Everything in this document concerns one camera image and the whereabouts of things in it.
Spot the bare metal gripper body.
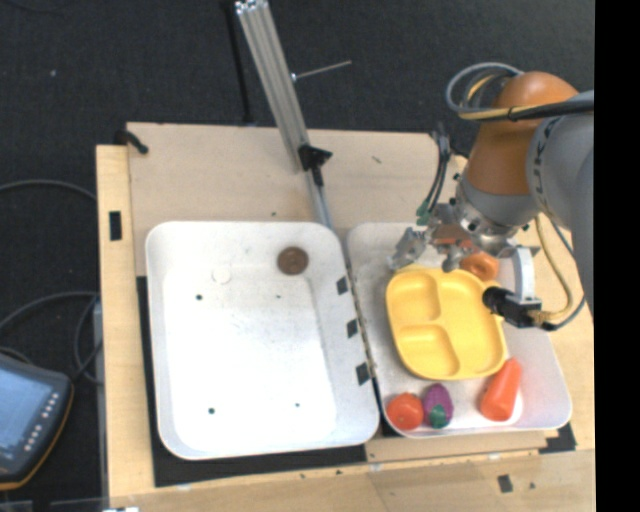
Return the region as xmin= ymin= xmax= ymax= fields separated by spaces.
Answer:
xmin=423 ymin=199 xmax=520 ymax=257

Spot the orange doughnut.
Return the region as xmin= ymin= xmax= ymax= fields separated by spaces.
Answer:
xmin=459 ymin=251 xmax=501 ymax=283

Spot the yellow divided plate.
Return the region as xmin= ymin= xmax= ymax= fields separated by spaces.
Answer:
xmin=384 ymin=266 xmax=509 ymax=382

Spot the brown round biscuit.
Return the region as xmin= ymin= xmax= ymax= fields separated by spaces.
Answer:
xmin=276 ymin=246 xmax=310 ymax=276

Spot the orange carrot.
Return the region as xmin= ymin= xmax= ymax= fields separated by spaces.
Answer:
xmin=479 ymin=357 xmax=524 ymax=423

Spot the purple eggplant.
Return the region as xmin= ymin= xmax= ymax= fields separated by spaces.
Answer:
xmin=422 ymin=383 xmax=455 ymax=430

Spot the white plastic tray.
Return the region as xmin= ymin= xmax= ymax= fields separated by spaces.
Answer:
xmin=144 ymin=220 xmax=381 ymax=461
xmin=345 ymin=221 xmax=574 ymax=440

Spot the red tomato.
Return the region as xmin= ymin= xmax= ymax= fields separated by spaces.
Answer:
xmin=385 ymin=392 xmax=426 ymax=432

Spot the brown cardboard board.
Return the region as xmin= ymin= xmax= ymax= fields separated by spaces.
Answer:
xmin=124 ymin=122 xmax=564 ymax=464

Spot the black cylinder on white bracket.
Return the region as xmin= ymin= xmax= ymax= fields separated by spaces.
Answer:
xmin=481 ymin=244 xmax=544 ymax=330

